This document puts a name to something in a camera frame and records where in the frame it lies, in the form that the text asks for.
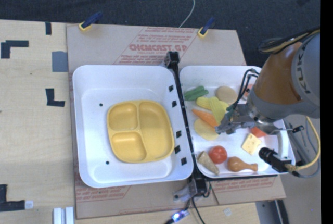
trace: toy carrot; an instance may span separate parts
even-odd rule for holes
[[[192,109],[192,112],[198,116],[199,118],[201,118],[203,121],[207,122],[210,126],[212,127],[216,127],[219,124],[217,123],[215,117],[213,116],[213,114],[202,111],[202,110],[197,110],[197,109]]]

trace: table surface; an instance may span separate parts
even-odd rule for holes
[[[67,52],[66,24],[0,20],[0,41],[28,40],[0,59],[0,184],[8,201],[33,201],[33,208],[0,213],[1,223],[51,223],[53,208],[75,207],[68,73],[54,73],[52,52]],[[64,107],[46,106],[45,89]],[[194,209],[182,223],[200,223]],[[260,223],[255,203],[200,207],[206,223]],[[165,223],[175,211],[133,214],[75,223]]]

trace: beige round toy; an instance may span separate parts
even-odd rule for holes
[[[237,100],[238,95],[233,88],[228,86],[221,86],[217,88],[215,96],[219,100],[226,102],[228,105],[231,105]]]

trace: yellow divided plate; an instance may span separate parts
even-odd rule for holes
[[[158,161],[174,149],[168,114],[157,102],[135,100],[115,104],[108,110],[107,126],[111,148],[121,161]]]

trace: red tomato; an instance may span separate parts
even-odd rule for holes
[[[228,158],[226,149],[220,145],[211,148],[208,155],[214,164],[221,164]]]

